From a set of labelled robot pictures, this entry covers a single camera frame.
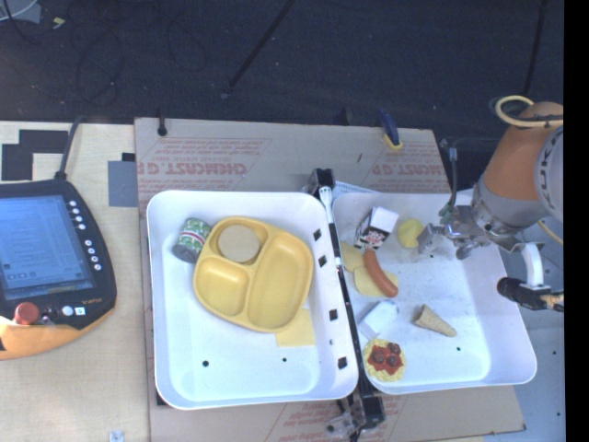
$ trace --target yellow cable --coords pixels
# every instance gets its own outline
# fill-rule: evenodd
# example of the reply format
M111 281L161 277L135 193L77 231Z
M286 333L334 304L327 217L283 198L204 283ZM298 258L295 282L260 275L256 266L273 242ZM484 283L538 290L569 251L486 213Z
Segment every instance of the yellow cable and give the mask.
M557 244L561 245L562 247L564 247L564 241L559 238L556 234L554 234L548 226L546 226L544 224L543 221L537 221L537 225L540 226L542 228L542 230L544 230L544 232L546 234L548 234Z
M499 99L499 101L497 101L497 103L495 103L495 112L497 113L497 116L499 116L499 118L501 118L503 121L507 122L508 124L512 124L514 126L520 126L520 127L524 127L524 128L551 128L553 126L560 126L562 124L562 120L531 121L531 120L518 120L516 118L512 118L511 116L505 114L505 112L502 110L502 105L508 101L514 101L514 100L523 101L528 106L531 106L534 104L534 102L531 99L527 99L526 97L522 97L521 95L510 95L508 97L503 97L502 99Z

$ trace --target can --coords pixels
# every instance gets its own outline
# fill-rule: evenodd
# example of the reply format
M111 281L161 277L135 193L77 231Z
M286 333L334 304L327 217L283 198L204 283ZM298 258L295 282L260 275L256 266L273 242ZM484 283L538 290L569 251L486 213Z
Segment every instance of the can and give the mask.
M198 218L188 218L172 248L172 253L182 261L196 263L204 241L210 233L211 227L206 222Z

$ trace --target black floor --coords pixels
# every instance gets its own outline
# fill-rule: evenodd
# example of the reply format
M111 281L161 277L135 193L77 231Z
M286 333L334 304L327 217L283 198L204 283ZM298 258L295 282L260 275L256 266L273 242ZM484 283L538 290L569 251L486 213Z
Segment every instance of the black floor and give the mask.
M383 108L459 142L463 189L506 128L494 100L563 103L564 0L26 3L0 1L2 121L375 126Z

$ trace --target white tray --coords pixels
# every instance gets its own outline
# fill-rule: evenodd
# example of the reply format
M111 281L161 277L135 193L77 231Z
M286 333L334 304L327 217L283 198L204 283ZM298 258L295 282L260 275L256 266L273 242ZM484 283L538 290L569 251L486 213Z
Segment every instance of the white tray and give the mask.
M438 211L448 199L447 194L345 193L334 202L340 242L353 244L356 226L373 206L397 212L397 227L410 217L437 225ZM458 195L457 204L469 202L469 196ZM463 261L455 253L456 247L444 239L431 256L418 260L416 250L402 248L396 230L377 251L382 268L398 277L394 299L400 308L378 338L399 343L407 361L401 380L385 383L369 377L379 390L404 394L521 384L536 374L536 356L519 307L496 290L506 275L497 247L475 249ZM346 272L346 283L358 323L379 298L359 294L352 273ZM454 327L457 336L413 324L422 304ZM359 338L361 346L368 341L360 332Z
M156 387L165 402L192 410L331 400L354 390L358 365L327 216L319 200L301 192L165 191L152 198L146 214ZM176 258L172 246L187 218L213 226L231 215L285 229L313 252L315 270L304 308L310 311L316 345L279 347L273 333L216 317L197 300L192 289L194 265Z

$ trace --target yellow plate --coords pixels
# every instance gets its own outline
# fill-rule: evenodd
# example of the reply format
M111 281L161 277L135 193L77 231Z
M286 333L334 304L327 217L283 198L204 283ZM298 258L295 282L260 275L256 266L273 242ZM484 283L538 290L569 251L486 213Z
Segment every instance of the yellow plate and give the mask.
M260 241L249 262L221 253L219 236L230 226L251 229ZM313 277L313 254L293 234L245 216L216 223L202 247L192 277L194 294L214 315L259 332L279 332L305 304Z

